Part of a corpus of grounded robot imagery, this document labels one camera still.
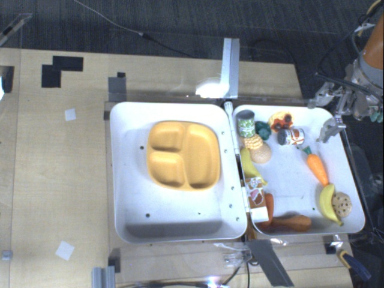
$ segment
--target toy kitchen sink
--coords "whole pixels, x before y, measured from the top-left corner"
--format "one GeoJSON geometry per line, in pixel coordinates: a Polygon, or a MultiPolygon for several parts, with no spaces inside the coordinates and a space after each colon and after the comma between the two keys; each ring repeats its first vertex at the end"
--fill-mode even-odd
{"type": "MultiPolygon", "coordinates": [[[[343,219],[343,226],[324,218],[318,203],[322,186],[311,174],[305,153],[294,146],[279,145],[277,135],[272,134],[267,141],[272,158],[256,167],[268,181],[265,192],[274,196],[274,217],[302,214],[311,218],[312,225],[305,233],[280,228],[263,231],[256,225],[255,228],[272,237],[360,231],[365,223],[364,212],[341,137],[338,134],[328,143],[316,141],[331,114],[320,108],[246,104],[233,112],[235,127],[236,114],[242,110],[253,111],[255,121],[267,121],[278,111],[290,112],[295,117],[294,125],[305,133],[303,146],[310,145],[321,157],[329,180],[337,191],[350,196],[353,205],[351,214],[343,219]]],[[[229,240],[242,236],[247,228],[249,206],[242,191],[232,133],[229,117],[218,105],[116,104],[110,113],[110,135],[115,229],[119,237],[128,243],[153,243],[229,240]],[[155,138],[151,138],[154,135],[151,130],[162,122],[175,122],[176,126],[155,130],[155,138]],[[192,131],[188,123],[209,129],[216,140],[203,134],[202,151],[199,144],[194,147],[183,144],[183,138],[192,131]],[[162,146],[162,139],[158,140],[160,143],[156,141],[161,136],[171,139],[162,146]],[[207,149],[214,154],[212,158],[204,155],[207,149]],[[202,154],[190,157],[191,153],[199,152],[202,154]],[[197,171],[189,169],[195,165],[200,167],[197,171]],[[200,173],[202,181],[193,181],[198,180],[200,173]]]]}

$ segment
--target white sticker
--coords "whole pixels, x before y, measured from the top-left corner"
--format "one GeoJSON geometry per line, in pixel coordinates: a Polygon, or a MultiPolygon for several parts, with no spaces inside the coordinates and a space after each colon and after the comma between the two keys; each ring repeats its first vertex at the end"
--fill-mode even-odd
{"type": "Polygon", "coordinates": [[[65,110],[65,120],[67,122],[73,121],[76,119],[76,111],[74,109],[65,110]]]}
{"type": "Polygon", "coordinates": [[[69,243],[66,243],[65,241],[61,241],[59,248],[55,254],[60,258],[63,258],[68,261],[71,258],[73,250],[74,246],[70,245],[69,243]]]}

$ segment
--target sink basin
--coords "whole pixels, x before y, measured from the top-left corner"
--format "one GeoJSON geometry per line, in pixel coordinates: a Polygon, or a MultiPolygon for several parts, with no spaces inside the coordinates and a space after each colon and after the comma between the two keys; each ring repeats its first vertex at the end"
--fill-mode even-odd
{"type": "Polygon", "coordinates": [[[111,111],[110,130],[115,228],[122,240],[235,239],[245,232],[247,218],[223,109],[119,103],[111,111]],[[208,147],[212,142],[217,149],[208,147]],[[201,145],[209,152],[196,151],[201,145]],[[193,166],[202,158],[205,166],[193,166]],[[164,174],[165,167],[171,174],[164,174]]]}

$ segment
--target green can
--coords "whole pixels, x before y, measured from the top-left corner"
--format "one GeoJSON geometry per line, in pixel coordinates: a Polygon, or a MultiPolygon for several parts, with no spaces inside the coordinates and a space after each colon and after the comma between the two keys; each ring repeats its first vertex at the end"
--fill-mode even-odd
{"type": "Polygon", "coordinates": [[[240,111],[236,115],[238,122],[238,134],[241,137],[253,137],[256,132],[254,128],[254,113],[251,110],[240,111]]]}

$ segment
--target white tray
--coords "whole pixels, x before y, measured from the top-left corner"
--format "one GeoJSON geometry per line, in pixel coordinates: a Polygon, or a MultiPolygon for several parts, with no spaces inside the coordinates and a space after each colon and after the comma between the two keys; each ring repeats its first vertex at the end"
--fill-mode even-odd
{"type": "MultiPolygon", "coordinates": [[[[323,123],[332,115],[320,108],[281,106],[239,106],[233,113],[234,125],[236,114],[242,110],[251,110],[255,121],[267,122],[269,117],[279,111],[288,111],[294,117],[293,126],[302,128],[305,142],[301,147],[310,146],[312,153],[323,161],[329,181],[335,184],[337,192],[348,194],[352,201],[352,212],[343,218],[344,225],[325,219],[319,210],[319,195],[323,188],[308,168],[307,155],[295,146],[281,146],[277,134],[272,132],[266,141],[272,149],[272,158],[266,164],[255,164],[264,179],[268,181],[266,193],[274,196],[274,217],[302,214],[311,218],[312,227],[305,234],[356,233],[364,227],[365,216],[358,196],[355,182],[344,151],[341,137],[331,137],[328,143],[316,142],[323,123]]],[[[261,231],[267,235],[298,235],[303,233],[288,230],[261,231]]]]}
{"type": "Polygon", "coordinates": [[[247,227],[228,117],[211,104],[119,103],[110,114],[115,226],[127,242],[235,239],[247,227]],[[216,134],[220,178],[202,191],[161,187],[150,178],[146,146],[161,121],[197,122],[216,134]]]}

